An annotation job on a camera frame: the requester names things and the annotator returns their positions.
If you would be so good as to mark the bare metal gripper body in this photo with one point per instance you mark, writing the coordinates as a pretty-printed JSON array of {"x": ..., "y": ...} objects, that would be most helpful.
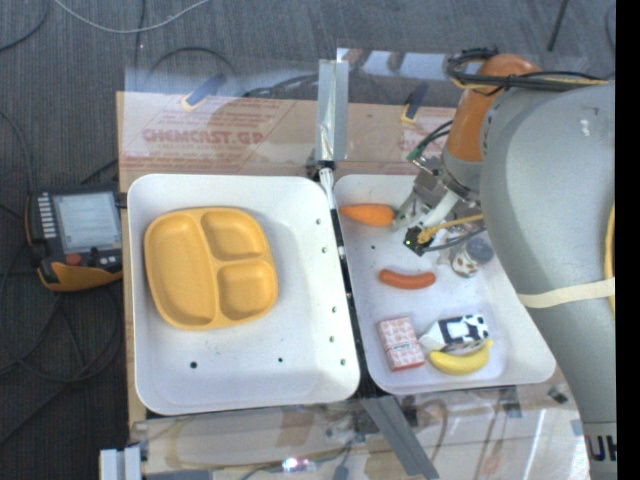
[{"x": 431, "y": 185}]

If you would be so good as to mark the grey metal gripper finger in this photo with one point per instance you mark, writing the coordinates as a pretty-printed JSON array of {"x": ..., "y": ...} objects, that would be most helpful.
[
  {"x": 406, "y": 213},
  {"x": 423, "y": 213}
]

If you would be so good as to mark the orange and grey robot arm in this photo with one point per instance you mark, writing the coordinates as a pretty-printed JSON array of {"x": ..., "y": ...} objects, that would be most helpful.
[{"x": 545, "y": 193}]

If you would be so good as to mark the orange carrot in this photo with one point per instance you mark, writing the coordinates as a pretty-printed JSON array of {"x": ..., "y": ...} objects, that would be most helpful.
[{"x": 367, "y": 214}]

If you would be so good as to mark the orange sausage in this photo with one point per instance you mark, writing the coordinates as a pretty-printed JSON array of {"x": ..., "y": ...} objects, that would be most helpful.
[{"x": 406, "y": 279}]

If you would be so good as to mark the small patterned can, grey lid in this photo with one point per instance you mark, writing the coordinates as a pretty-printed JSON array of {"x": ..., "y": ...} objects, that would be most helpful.
[{"x": 470, "y": 260}]

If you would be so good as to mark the white plastic tray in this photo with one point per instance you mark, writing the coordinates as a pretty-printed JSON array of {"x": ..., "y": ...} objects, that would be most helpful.
[
  {"x": 250, "y": 368},
  {"x": 465, "y": 308}
]

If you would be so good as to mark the black and white carton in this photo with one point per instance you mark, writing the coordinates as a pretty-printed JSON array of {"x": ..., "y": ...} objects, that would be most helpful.
[{"x": 457, "y": 330}]

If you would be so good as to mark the pink patterned carton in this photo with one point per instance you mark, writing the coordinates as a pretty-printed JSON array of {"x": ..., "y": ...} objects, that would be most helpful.
[{"x": 401, "y": 344}]

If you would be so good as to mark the yellow banana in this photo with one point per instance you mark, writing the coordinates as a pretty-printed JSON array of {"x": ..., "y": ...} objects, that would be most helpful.
[{"x": 460, "y": 363}]

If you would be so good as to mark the brown cardboard board, red print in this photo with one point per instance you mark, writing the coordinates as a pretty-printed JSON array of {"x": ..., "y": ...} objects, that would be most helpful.
[{"x": 225, "y": 133}]

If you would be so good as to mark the yellow divided plate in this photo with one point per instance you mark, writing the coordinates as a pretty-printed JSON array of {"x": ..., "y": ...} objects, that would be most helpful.
[{"x": 210, "y": 268}]

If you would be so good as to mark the black cylinder on white bracket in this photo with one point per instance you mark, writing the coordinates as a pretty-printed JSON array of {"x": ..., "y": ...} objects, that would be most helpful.
[{"x": 419, "y": 242}]

